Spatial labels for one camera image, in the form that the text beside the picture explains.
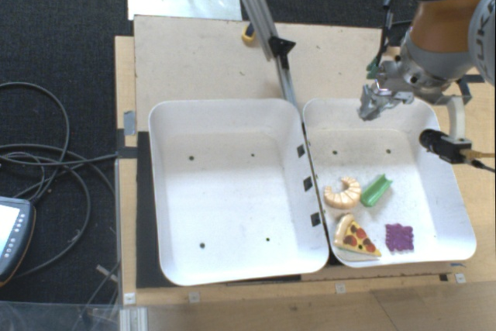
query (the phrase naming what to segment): white tray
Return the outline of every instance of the white tray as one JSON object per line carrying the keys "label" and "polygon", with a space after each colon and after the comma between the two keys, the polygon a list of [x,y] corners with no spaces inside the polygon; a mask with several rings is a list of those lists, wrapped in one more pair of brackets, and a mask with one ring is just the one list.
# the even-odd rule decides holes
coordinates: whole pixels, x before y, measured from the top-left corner
{"label": "white tray", "polygon": [[150,113],[160,266],[179,285],[319,270],[301,119],[280,99],[163,102]]}
{"label": "white tray", "polygon": [[[363,122],[355,99],[315,99],[304,109],[304,120],[317,174],[319,194],[325,185],[341,191],[340,178],[356,178],[363,187],[385,173],[393,181],[374,207],[359,203],[346,211],[324,205],[329,237],[333,240],[340,217],[352,212],[382,252],[382,257],[333,253],[351,267],[464,260],[476,248],[474,231],[450,164],[419,144],[424,129],[439,129],[434,111],[422,101],[387,110],[379,119]],[[386,247],[386,224],[412,226],[414,250],[391,253]]]}

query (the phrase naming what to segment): purple toy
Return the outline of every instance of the purple toy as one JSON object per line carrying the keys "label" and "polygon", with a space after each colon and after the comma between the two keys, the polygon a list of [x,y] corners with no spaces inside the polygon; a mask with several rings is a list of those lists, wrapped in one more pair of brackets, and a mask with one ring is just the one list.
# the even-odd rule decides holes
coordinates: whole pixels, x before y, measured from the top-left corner
{"label": "purple toy", "polygon": [[399,223],[387,224],[386,246],[391,252],[394,250],[413,250],[413,228],[401,226]]}

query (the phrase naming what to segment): pepperoni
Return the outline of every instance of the pepperoni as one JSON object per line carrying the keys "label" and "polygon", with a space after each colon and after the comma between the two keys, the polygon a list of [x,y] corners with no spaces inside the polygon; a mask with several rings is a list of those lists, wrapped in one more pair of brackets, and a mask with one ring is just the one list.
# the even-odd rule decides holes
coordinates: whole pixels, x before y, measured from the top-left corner
{"label": "pepperoni", "polygon": [[358,236],[359,239],[364,239],[365,237],[367,237],[365,230],[363,230],[362,228],[356,230],[356,235]]}
{"label": "pepperoni", "polygon": [[375,251],[375,245],[373,245],[372,243],[370,243],[369,245],[365,246],[365,249],[369,252],[369,253],[373,253]]}
{"label": "pepperoni", "polygon": [[345,238],[343,239],[343,243],[345,243],[345,244],[349,244],[350,246],[355,247],[355,246],[356,246],[356,244],[357,244],[357,239],[355,239],[355,237],[354,237],[354,236],[347,235],[347,236],[345,236]]}

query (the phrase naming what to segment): pizza slice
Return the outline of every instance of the pizza slice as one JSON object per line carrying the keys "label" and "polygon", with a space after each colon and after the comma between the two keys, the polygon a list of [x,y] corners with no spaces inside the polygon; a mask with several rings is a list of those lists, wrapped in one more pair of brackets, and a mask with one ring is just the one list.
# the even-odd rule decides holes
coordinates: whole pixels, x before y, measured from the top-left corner
{"label": "pizza slice", "polygon": [[334,233],[334,245],[354,253],[381,256],[381,252],[370,241],[365,230],[355,221],[353,214],[346,214],[339,221]]}

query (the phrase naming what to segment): black carpet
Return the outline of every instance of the black carpet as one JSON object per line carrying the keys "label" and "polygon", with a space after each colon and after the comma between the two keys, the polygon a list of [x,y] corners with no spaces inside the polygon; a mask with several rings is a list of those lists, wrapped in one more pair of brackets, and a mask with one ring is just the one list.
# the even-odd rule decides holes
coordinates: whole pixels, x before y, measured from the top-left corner
{"label": "black carpet", "polygon": [[[382,0],[267,0],[277,21],[379,26]],[[398,1],[397,19],[412,17],[415,5]],[[115,79],[113,38],[132,34],[126,0],[0,0],[0,84],[28,81],[53,92],[71,121],[70,150],[84,157],[114,153]],[[45,143],[60,146],[64,124],[44,95],[23,89],[0,91],[0,146]],[[113,178],[113,162],[101,164]],[[103,277],[98,264],[116,261],[115,206],[112,194],[90,170],[81,176],[91,192],[88,230],[75,248],[46,270],[14,279],[0,288],[0,300],[86,302]],[[0,195],[12,196],[36,181],[21,167],[2,164]],[[80,186],[60,178],[37,207],[38,219],[29,252],[19,273],[65,248],[84,221]],[[107,303],[111,283],[95,303]]]}

